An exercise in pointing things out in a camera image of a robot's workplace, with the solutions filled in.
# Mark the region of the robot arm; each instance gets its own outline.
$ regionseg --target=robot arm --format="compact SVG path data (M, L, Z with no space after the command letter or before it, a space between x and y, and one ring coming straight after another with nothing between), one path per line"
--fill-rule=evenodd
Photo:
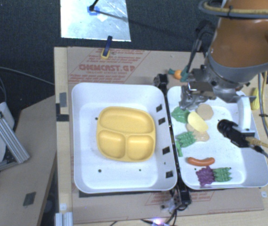
M219 19L205 65L193 69L182 87L180 106L194 109L207 99L237 101L236 91L268 70L268 15L247 13L233 18L229 11L268 11L268 0L227 0L228 13Z

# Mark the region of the yellow plate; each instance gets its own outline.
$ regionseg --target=yellow plate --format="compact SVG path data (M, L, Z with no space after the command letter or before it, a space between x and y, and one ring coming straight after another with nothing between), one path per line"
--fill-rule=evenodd
M110 159L146 161L154 153L156 132L153 118L138 109L107 107L97 121L97 146Z

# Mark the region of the blue object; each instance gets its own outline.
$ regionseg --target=blue object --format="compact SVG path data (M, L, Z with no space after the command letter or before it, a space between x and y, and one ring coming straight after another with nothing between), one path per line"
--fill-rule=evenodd
M106 57L108 52L109 52L109 49L110 49L110 46L111 46L111 43L112 43L112 39L113 37L112 36L108 36L107 37L107 40L106 40L106 47L105 47L105 50L104 52L102 53L102 56L103 57Z
M168 70L168 74L175 74L175 71L172 70L172 69L169 69L169 70Z
M99 11L99 7L96 7L96 6L95 6L93 11L90 11L90 7L89 7L89 6L87 7L87 11L88 11L88 13L89 13L91 16L97 16L97 15L99 14L96 10Z
M187 77L188 77L187 66L184 68L184 70L182 70L181 76L182 77L181 77L180 81L185 82L187 80Z

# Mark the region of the purple grapes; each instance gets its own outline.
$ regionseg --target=purple grapes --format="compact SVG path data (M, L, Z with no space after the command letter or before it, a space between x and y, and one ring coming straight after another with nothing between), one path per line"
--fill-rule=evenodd
M209 166L198 170L196 174L201 186L205 186L205 184L211 184L214 182L213 170Z

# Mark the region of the metal frame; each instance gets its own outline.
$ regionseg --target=metal frame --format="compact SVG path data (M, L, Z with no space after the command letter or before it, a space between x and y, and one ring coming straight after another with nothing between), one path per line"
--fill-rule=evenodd
M21 145L19 140L17 139L14 131L9 127L5 118L2 116L2 112L0 111L0 136L5 142L7 148L13 155L15 161L20 164L26 161L30 156L25 148ZM0 163L0 170L6 167L10 167L11 164L15 163Z
M73 213L56 213L54 216L55 226L73 226Z

